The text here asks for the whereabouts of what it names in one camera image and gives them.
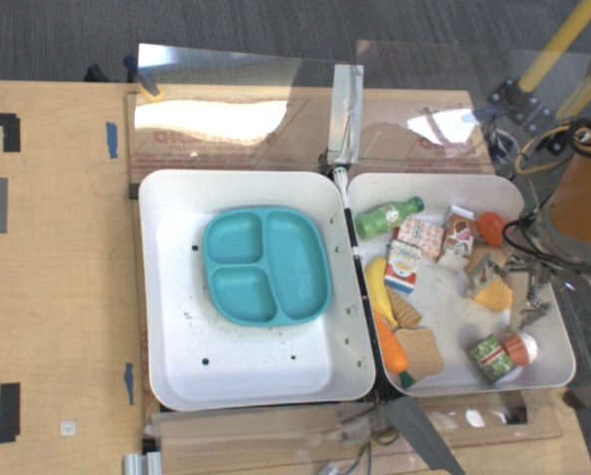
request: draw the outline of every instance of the teal plate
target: teal plate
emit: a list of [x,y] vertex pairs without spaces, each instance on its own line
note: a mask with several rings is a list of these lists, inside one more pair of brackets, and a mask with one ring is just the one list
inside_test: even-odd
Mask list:
[[331,275],[315,224],[288,208],[222,213],[203,254],[212,302],[229,321],[275,327],[310,322],[328,308]]

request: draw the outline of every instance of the white square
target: white square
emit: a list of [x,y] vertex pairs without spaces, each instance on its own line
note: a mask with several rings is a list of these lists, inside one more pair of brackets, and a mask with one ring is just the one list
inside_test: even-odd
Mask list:
[[77,421],[75,419],[62,421],[59,423],[59,433],[62,436],[75,436],[77,434]]

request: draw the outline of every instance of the orange toy carrot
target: orange toy carrot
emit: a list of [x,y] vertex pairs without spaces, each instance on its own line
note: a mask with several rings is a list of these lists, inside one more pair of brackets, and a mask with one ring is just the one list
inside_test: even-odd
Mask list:
[[383,364],[391,373],[402,373],[407,368],[407,355],[396,339],[394,332],[387,325],[381,314],[372,311],[376,324],[376,333],[381,346]]

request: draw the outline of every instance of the white plastic tray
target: white plastic tray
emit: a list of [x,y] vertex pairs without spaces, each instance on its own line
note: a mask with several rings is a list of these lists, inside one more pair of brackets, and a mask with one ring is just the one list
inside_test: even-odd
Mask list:
[[[361,174],[348,185],[352,213],[389,202],[419,196],[425,210],[417,215],[426,222],[442,226],[450,205],[473,211],[476,215],[494,211],[506,220],[515,220],[524,207],[519,190],[508,180],[490,175],[455,174]],[[384,255],[390,235],[358,242],[363,268],[374,257]],[[514,304],[526,296],[526,273],[509,275]],[[433,259],[421,259],[416,289],[402,294],[423,315],[420,327],[431,329],[444,360],[443,372],[404,389],[398,375],[388,379],[405,394],[431,397],[500,390],[560,387],[574,376],[575,358],[556,298],[549,287],[540,299],[551,302],[549,314],[527,328],[540,346],[534,364],[518,367],[497,383],[490,384],[467,355],[476,341],[494,333],[499,335],[509,323],[509,312],[500,314],[460,296],[467,286],[462,271],[437,266]]]
[[[161,170],[143,181],[139,199],[149,377],[161,403],[193,411],[347,401],[371,389],[374,359],[333,182],[312,172]],[[320,231],[333,297],[313,322],[243,327],[211,302],[200,247],[207,224],[261,205],[299,210]]]

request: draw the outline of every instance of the green can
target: green can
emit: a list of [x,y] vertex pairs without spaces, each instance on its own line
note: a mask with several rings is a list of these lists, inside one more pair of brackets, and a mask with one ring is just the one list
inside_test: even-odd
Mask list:
[[491,383],[515,369],[515,363],[493,334],[476,343],[468,353]]

